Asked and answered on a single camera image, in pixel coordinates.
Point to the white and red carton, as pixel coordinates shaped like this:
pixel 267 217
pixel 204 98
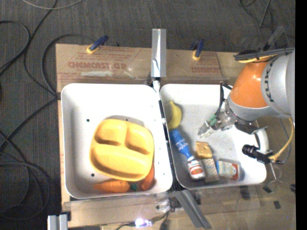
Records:
pixel 229 169

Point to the beige patterned packet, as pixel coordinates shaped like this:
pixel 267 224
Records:
pixel 211 170

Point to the black cylinder on white bracket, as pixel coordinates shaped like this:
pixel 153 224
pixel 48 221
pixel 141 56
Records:
pixel 263 138

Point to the brown cardboard board red print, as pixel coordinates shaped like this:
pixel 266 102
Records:
pixel 100 66

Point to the yellow divided plate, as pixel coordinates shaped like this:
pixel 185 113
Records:
pixel 120 154

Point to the red and white can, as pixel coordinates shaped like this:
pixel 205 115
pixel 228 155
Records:
pixel 196 170

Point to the blue bottle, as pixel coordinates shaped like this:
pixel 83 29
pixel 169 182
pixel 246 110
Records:
pixel 178 141

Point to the yellow cheese biscuit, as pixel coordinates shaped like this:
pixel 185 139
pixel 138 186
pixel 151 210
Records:
pixel 204 150

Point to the orange carrot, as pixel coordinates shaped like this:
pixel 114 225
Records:
pixel 111 186
pixel 148 180

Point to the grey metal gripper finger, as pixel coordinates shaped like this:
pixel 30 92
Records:
pixel 207 132
pixel 202 128

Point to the yellow banana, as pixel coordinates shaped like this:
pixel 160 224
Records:
pixel 176 116

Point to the white plastic tray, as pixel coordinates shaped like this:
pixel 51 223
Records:
pixel 227 142
pixel 79 138

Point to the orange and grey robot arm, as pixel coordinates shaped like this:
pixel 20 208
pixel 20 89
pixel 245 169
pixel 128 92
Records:
pixel 249 87

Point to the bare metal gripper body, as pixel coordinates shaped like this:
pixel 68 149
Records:
pixel 224 121

